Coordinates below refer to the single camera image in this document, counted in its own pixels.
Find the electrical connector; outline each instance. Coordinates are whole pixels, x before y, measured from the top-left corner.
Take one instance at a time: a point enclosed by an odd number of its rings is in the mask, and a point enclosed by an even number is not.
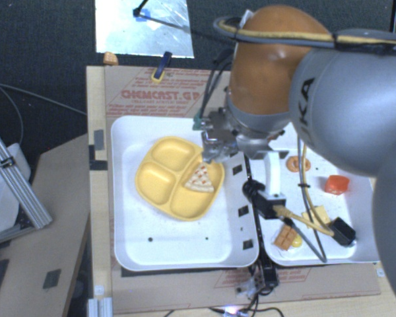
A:
[[[337,217],[334,221],[327,225],[335,235],[333,238],[341,246],[350,246],[355,241],[356,232],[340,217]]]
[[[275,205],[285,206],[286,199],[281,197],[267,199],[261,194],[261,192],[264,190],[264,184],[255,180],[248,180],[242,187],[242,192],[244,193],[245,197],[249,202],[256,206],[258,213],[264,219],[276,219],[278,218],[278,213],[273,210],[273,207]]]

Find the black cable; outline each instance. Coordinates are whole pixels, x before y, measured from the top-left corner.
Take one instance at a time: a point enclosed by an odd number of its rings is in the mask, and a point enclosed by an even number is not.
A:
[[[19,118],[19,124],[20,124],[20,138],[19,138],[19,145],[22,144],[22,141],[24,139],[24,122],[22,119],[22,115],[20,114],[19,108],[18,106],[15,104],[15,102],[13,101],[13,99],[9,96],[9,94],[0,86],[0,91],[1,93],[7,98],[7,100],[9,100],[9,102],[11,103],[11,105],[13,106],[13,108],[16,111],[16,114]]]
[[[248,310],[247,310],[247,312],[248,312],[248,311],[253,311],[251,317],[254,317],[255,314],[257,313],[257,310],[258,310],[258,303],[259,303],[259,299],[258,299],[258,298],[259,298],[259,295],[256,294],[256,298],[255,298],[255,309],[252,309],[252,305],[253,305],[253,304],[251,304],[251,305],[249,306]]]
[[[284,317],[283,312],[279,308],[275,308],[275,307],[264,308],[264,309],[259,309],[259,310],[255,309],[254,312],[266,312],[266,311],[270,311],[270,310],[275,310],[275,311],[277,311],[280,314],[281,317]]]
[[[267,292],[264,292],[264,290],[262,290],[259,295],[260,296],[268,296],[273,292],[273,289],[268,290]]]
[[[173,312],[174,310],[169,311],[167,314],[164,315],[164,317],[169,317]]]
[[[209,310],[216,312],[217,314],[224,314],[224,310],[217,308],[209,308]]]
[[[217,57],[213,60],[213,68],[211,69],[209,78],[207,80],[207,84],[205,85],[205,90],[204,90],[204,95],[203,95],[203,103],[201,105],[201,109],[199,111],[199,118],[202,118],[204,115],[205,107],[207,107],[207,104],[210,100],[211,95],[213,94],[213,91],[215,87],[217,86],[217,83],[223,73],[224,70],[231,64],[226,63],[224,66],[220,69],[218,72],[218,75],[216,76],[216,79],[214,79],[214,74],[216,73],[216,70],[220,66],[221,63],[223,63],[228,57],[230,57],[233,54],[233,49],[232,48],[226,48],[225,50],[222,50]]]
[[[394,33],[396,27],[396,0],[393,0],[391,5],[389,32]]]
[[[70,106],[68,106],[68,105],[66,105],[66,104],[60,103],[60,102],[55,101],[55,100],[52,100],[52,99],[50,99],[50,98],[46,98],[46,97],[44,97],[44,96],[35,94],[35,93],[30,92],[30,91],[28,91],[28,90],[24,90],[24,89],[17,88],[17,87],[14,87],[14,86],[5,85],[5,84],[3,84],[3,83],[0,83],[0,87],[7,88],[7,89],[10,89],[10,90],[14,90],[14,91],[16,91],[16,92],[21,92],[21,93],[23,93],[23,94],[27,94],[27,95],[32,96],[32,97],[34,97],[34,98],[39,98],[40,100],[43,100],[43,101],[46,101],[46,102],[55,104],[56,106],[60,106],[60,107],[62,107],[62,108],[66,108],[66,109],[68,109],[68,110],[71,110],[72,112],[75,112],[75,113],[78,113],[78,114],[81,114],[81,115],[85,115],[85,116],[86,116],[86,113],[83,112],[83,111],[81,111],[81,110],[78,110],[78,109],[76,109],[76,108],[70,107]]]
[[[298,137],[298,162],[299,162],[299,179],[300,179],[300,183],[303,184],[304,183],[304,175],[303,175],[302,169],[304,167],[304,161],[302,161],[301,140],[299,137]],[[308,199],[306,197],[305,189],[304,189],[304,187],[300,187],[300,188],[301,188],[302,199],[304,200],[306,212],[308,214],[308,217],[310,218],[310,221],[312,223],[314,223],[314,220],[312,218],[312,214],[310,211],[310,205],[308,204]],[[323,263],[327,263],[327,256],[325,255],[323,244],[321,243],[321,240],[319,239],[318,232],[316,230],[314,230],[314,235],[315,235],[315,239],[317,240],[317,244],[319,246],[319,250],[321,252],[322,258],[319,257],[319,254],[318,255],[316,254],[316,255]]]

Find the blue clamp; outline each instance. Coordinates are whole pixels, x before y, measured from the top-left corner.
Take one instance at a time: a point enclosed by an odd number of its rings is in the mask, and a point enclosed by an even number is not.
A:
[[[139,14],[139,12],[138,12],[137,15],[135,15],[135,13],[133,13],[133,16],[135,17],[135,21],[146,22],[147,19],[149,19],[151,17],[151,13],[148,9],[144,8],[144,9],[142,9],[142,12],[143,12],[142,14]]]
[[[172,59],[172,53],[164,52],[163,58],[160,61],[160,65],[152,72],[151,80],[155,83],[160,83],[164,76],[164,68],[169,66],[170,60]]]

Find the brown cardboard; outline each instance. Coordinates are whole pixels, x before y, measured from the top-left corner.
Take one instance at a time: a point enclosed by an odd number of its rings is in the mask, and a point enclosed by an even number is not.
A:
[[[110,236],[113,239],[112,159],[110,128],[120,116],[148,115],[193,117],[202,102],[208,71],[167,69],[161,84],[150,80],[152,68],[107,67],[106,137],[108,152]],[[209,109],[224,103],[225,73],[215,90]],[[115,314],[247,304],[236,288],[250,277],[248,269],[230,269],[160,275],[122,277],[121,267],[112,254],[112,296]],[[328,299],[378,295],[380,288],[372,264],[328,265],[299,267],[279,271],[280,285],[261,302]]]
[[[0,249],[9,265],[0,316],[66,316],[89,233],[88,151],[83,135],[41,155],[32,189],[53,221]],[[55,287],[43,289],[49,271]]]

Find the small orange object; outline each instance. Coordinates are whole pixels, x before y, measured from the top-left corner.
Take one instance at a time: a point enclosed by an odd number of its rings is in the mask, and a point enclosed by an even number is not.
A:
[[[290,228],[290,226],[284,225],[280,234],[276,237],[275,246],[287,251],[292,245],[297,234],[298,233],[294,229]]]
[[[106,52],[104,53],[103,63],[104,65],[117,66],[119,65],[119,60],[112,52]]]
[[[341,195],[348,190],[349,179],[341,175],[330,175],[325,183],[326,193]]]
[[[299,159],[297,156],[291,156],[286,161],[286,167],[291,172],[299,171]],[[305,171],[308,171],[311,168],[311,162],[308,159],[305,159]]]

